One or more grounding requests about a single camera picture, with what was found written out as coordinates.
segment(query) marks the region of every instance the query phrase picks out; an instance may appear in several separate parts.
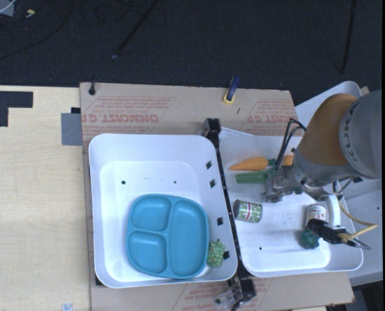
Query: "light wood surface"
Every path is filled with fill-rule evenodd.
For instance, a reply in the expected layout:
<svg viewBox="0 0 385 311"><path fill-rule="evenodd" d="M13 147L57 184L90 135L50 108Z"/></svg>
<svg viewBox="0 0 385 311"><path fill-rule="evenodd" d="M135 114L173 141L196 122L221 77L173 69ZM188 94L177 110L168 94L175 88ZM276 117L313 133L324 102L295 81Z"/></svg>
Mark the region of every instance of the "light wood surface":
<svg viewBox="0 0 385 311"><path fill-rule="evenodd" d="M81 146L63 146L61 114L78 88L33 91L0 127L0 310L90 310Z"/></svg>

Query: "brown cylinder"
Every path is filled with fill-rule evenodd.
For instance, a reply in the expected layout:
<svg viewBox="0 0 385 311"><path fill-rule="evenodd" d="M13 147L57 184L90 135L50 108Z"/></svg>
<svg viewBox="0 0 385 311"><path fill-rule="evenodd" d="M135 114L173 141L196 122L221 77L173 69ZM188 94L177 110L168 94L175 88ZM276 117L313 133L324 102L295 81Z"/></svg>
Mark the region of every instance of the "brown cylinder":
<svg viewBox="0 0 385 311"><path fill-rule="evenodd" d="M299 144L305 159L319 165L348 164L340 148L338 131L344 113L356 99L344 93L325 99L312 116Z"/></svg>

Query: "blue plate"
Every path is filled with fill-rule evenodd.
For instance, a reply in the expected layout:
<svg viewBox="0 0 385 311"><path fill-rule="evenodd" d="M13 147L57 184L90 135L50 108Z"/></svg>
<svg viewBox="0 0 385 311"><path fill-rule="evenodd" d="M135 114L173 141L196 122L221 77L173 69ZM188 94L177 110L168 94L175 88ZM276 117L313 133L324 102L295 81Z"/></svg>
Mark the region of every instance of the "blue plate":
<svg viewBox="0 0 385 311"><path fill-rule="evenodd" d="M173 279L195 277L205 267L208 245L208 218L200 204L147 194L131 206L126 254L137 270Z"/></svg>

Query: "cardboard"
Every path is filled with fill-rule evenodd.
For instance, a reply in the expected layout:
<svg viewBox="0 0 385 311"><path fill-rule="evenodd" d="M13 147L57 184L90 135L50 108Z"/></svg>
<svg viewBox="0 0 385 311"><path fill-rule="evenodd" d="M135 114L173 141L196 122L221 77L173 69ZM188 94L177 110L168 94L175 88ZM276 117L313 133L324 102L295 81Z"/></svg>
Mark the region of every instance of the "cardboard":
<svg viewBox="0 0 385 311"><path fill-rule="evenodd" d="M297 118L290 93L237 89L234 103L227 105L222 100L227 90L223 88L105 83L94 88L91 94L91 83L80 85L92 310L222 310L214 297L229 288L227 282L125 289L97 284L88 146L101 133L197 134L207 118L218 118L222 127L253 135L284 135L289 118ZM254 278L253 283L257 296L239 310L286 310L354 301L344 272Z"/></svg>

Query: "toy vegetable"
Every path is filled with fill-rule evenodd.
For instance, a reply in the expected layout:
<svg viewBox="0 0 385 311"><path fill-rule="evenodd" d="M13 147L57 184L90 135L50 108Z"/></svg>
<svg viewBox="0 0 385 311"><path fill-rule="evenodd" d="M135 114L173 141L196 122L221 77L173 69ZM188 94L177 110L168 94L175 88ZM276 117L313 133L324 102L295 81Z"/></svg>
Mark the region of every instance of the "toy vegetable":
<svg viewBox="0 0 385 311"><path fill-rule="evenodd" d="M231 166L230 170L264 170L268 165L274 163L275 159L267 160L265 157L253 157Z"/></svg>

